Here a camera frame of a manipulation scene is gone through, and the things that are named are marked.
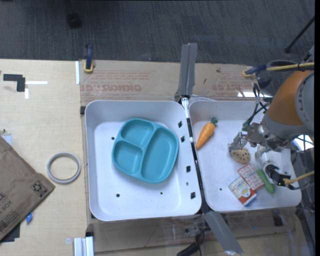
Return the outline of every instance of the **white tray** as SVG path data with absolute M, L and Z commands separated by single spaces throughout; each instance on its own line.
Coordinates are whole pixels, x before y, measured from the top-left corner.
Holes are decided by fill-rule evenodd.
M 206 202 L 214 211 L 236 212 L 294 207 L 301 201 L 300 189 L 290 190 L 283 186 L 275 186 L 275 192 L 271 194 L 263 186 L 255 191 L 256 199 L 248 206 L 243 206 L 228 188 L 228 185 L 239 176 L 237 170 L 244 166 L 233 160 L 228 151 L 228 144 L 233 142 L 241 131 L 242 124 L 252 115 L 255 103 L 255 101 L 194 101 L 189 106 L 195 142 L 203 126 L 210 122 L 212 117 L 218 120 L 213 136 L 196 153 Z M 262 118 L 263 113 L 260 111 L 253 122 L 260 123 Z M 249 143 L 245 147 L 251 155 L 250 163 L 256 169 L 262 169 L 263 163 L 267 160 L 273 160 L 280 166 L 281 153 L 270 151 L 255 159 L 257 148 L 251 147 Z M 292 174 L 292 179 L 296 177 L 291 164 L 288 172 Z M 297 181 L 292 185 L 299 186 Z
M 115 168 L 112 148 L 122 125 L 142 118 L 170 129 L 179 139 L 170 176 L 148 183 Z M 96 100 L 85 109 L 89 205 L 101 221 L 190 216 L 201 207 L 199 182 L 185 111 L 174 101 Z

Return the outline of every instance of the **toy cucumber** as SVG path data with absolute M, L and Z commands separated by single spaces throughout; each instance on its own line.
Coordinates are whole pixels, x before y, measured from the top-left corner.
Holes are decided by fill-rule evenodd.
M 264 185 L 266 190 L 273 194 L 275 192 L 275 188 L 274 185 L 272 183 L 270 183 L 270 181 L 268 180 L 268 178 L 266 177 L 264 171 L 262 169 L 258 169 L 256 170 L 256 173 L 260 176 L 260 178 L 263 180 Z

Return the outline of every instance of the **dark gray floor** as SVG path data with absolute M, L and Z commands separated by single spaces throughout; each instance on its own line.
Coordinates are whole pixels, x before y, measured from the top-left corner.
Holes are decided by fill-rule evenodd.
M 86 58 L 91 44 L 96 60 L 180 62 L 181 45 L 197 43 L 198 63 L 256 66 L 300 62 L 315 44 L 313 22 L 290 52 L 284 51 L 315 15 L 315 0 L 72 4 L 79 28 L 70 28 L 64 0 L 0 0 L 0 59 L 76 61 Z M 268 73 L 268 92 L 274 95 L 291 72 Z M 301 209 L 308 211 L 308 205 L 306 199 Z M 315 215 L 306 216 L 302 222 L 315 232 Z

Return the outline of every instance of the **small box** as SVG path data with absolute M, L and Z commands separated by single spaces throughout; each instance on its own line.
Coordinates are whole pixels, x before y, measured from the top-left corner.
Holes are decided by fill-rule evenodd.
M 257 197 L 255 191 L 241 176 L 234 180 L 228 187 L 244 206 L 247 206 L 254 198 Z
M 253 190 L 257 190 L 265 184 L 251 163 L 248 163 L 244 167 L 237 170 L 237 173 L 245 180 L 246 183 L 249 184 Z

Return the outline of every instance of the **white ring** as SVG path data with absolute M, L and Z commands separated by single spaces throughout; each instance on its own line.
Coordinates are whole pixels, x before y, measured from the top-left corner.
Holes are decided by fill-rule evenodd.
M 53 174 L 51 173 L 51 170 L 50 170 L 51 164 L 53 163 L 54 160 L 56 160 L 57 158 L 60 158 L 60 157 L 69 157 L 76 162 L 77 171 L 76 171 L 75 175 L 73 175 L 71 178 L 60 179 L 60 178 L 54 177 Z M 61 153 L 54 154 L 50 158 L 48 163 L 46 164 L 46 172 L 48 173 L 49 178 L 51 180 L 53 180 L 54 182 L 60 183 L 60 184 L 68 184 L 70 182 L 73 182 L 79 176 L 80 171 L 81 171 L 81 163 L 80 163 L 79 159 L 74 154 L 69 153 L 69 152 L 61 152 Z

